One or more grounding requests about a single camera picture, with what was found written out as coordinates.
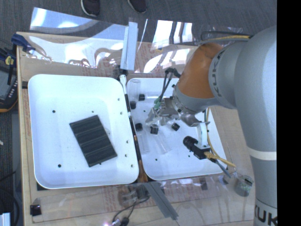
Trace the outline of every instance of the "white tape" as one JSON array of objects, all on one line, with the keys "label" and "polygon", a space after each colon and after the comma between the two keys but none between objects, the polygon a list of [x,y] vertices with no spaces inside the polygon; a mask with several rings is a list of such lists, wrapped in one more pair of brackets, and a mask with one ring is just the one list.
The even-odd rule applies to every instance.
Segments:
[{"label": "white tape", "polygon": [[265,161],[277,160],[277,152],[261,152],[261,151],[256,151],[250,147],[248,147],[248,149],[249,149],[250,156],[254,158],[265,160]]}]

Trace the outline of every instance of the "yellow cable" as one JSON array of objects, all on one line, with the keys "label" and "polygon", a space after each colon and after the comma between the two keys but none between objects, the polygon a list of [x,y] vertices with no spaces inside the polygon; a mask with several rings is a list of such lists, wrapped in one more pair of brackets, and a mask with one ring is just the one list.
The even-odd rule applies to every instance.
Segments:
[{"label": "yellow cable", "polygon": [[[208,109],[207,109],[207,115],[206,115],[206,121],[208,121],[208,118],[209,118],[209,112],[210,112],[210,108],[208,107]],[[235,168],[235,167],[236,167],[235,164],[233,164],[233,163],[227,161],[226,159],[221,158],[221,157],[217,154],[217,152],[214,150],[214,148],[213,148],[213,146],[212,146],[212,144],[211,144],[211,141],[210,141],[209,132],[208,132],[208,126],[207,126],[207,125],[206,125],[206,128],[207,128],[207,139],[208,139],[208,144],[210,145],[211,150],[213,151],[213,153],[211,153],[211,152],[204,152],[205,156],[206,156],[208,159],[210,159],[210,158],[218,159],[218,160],[220,160],[220,161],[226,163],[228,166],[231,166],[231,167],[234,167],[234,168]]]}]

